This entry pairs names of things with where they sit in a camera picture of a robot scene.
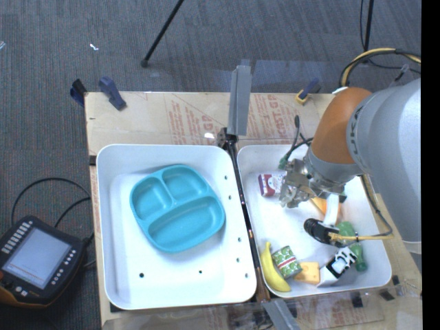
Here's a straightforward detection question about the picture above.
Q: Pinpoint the red and white carton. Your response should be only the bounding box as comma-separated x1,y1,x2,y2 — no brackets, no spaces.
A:
257,172,288,198

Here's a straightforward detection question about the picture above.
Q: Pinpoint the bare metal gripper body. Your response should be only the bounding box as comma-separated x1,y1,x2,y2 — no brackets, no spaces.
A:
281,157,347,201

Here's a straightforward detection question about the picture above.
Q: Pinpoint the white plastic tray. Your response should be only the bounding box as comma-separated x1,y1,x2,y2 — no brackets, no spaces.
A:
236,144,393,300
96,144,259,311

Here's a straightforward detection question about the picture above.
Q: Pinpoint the green bottle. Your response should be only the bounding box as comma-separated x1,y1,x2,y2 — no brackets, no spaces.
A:
335,221,369,272

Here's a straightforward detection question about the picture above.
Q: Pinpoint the orange wedge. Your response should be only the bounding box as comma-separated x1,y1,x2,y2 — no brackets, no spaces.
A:
310,195,343,217

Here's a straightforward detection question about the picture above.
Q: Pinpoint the black cylinder on white bracket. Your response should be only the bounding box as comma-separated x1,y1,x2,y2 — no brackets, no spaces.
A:
303,192,345,245

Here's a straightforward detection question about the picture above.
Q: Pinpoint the yellow banana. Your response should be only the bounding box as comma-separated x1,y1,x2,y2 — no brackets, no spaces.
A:
259,241,292,293

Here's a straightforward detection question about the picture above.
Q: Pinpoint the green and white can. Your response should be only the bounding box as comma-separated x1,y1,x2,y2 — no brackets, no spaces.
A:
271,245,304,280

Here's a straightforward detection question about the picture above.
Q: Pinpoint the black block with thin wires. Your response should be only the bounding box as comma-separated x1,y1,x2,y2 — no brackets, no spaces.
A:
216,127,239,147

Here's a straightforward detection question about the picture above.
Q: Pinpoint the blue divided plate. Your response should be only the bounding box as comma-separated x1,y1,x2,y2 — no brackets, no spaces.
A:
129,164,227,254

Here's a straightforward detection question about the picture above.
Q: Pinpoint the black tripod leg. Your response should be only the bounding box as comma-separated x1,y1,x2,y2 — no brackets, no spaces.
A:
140,0,194,69
360,0,378,53

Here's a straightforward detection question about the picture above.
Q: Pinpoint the black and white carton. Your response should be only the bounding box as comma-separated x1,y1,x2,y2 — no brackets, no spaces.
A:
316,245,359,288

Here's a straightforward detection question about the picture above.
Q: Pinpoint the yellow cheese wedge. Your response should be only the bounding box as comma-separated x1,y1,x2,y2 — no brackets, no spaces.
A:
293,261,322,286

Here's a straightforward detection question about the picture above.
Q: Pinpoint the brown cardboard board, red print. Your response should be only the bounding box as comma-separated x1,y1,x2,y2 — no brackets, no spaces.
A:
84,91,422,330

